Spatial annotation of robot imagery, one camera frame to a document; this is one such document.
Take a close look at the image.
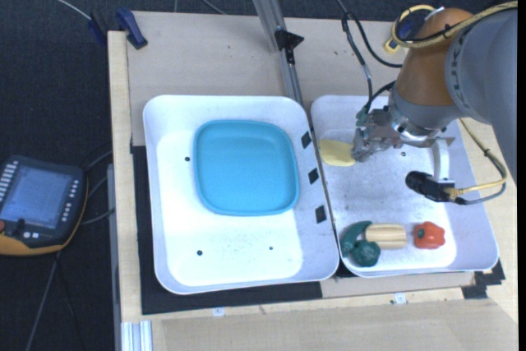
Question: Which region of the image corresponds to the orange toy bell pepper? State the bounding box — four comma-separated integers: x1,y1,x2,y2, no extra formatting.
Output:
413,220,447,250

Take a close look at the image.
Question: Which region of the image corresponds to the black cylinder on white bracket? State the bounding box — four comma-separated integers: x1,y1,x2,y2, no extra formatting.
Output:
404,135,456,203

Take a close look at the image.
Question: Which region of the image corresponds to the yellow toy food piece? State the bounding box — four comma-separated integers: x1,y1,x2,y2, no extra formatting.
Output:
318,138,358,169

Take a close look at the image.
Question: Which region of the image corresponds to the blue plate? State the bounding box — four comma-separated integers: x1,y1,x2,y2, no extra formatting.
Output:
192,118,301,218

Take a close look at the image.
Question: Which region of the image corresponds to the beige toy bread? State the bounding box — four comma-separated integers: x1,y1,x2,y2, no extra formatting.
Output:
365,222,408,251

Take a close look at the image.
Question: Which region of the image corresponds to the dark green curved toy vegetable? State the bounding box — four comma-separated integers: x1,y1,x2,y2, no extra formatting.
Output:
339,220,373,256

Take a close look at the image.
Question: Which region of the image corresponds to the dark green round toy vegetable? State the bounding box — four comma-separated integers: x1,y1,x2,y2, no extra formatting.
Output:
352,239,381,269

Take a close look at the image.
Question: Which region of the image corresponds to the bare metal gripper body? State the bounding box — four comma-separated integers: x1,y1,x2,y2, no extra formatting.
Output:
359,107,443,150

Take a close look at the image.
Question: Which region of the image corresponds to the white plastic tray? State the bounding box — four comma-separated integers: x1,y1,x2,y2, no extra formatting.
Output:
142,94,340,296
310,94,501,279

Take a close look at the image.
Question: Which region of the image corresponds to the pale wood board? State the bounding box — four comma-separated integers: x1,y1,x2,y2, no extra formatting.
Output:
126,10,518,301

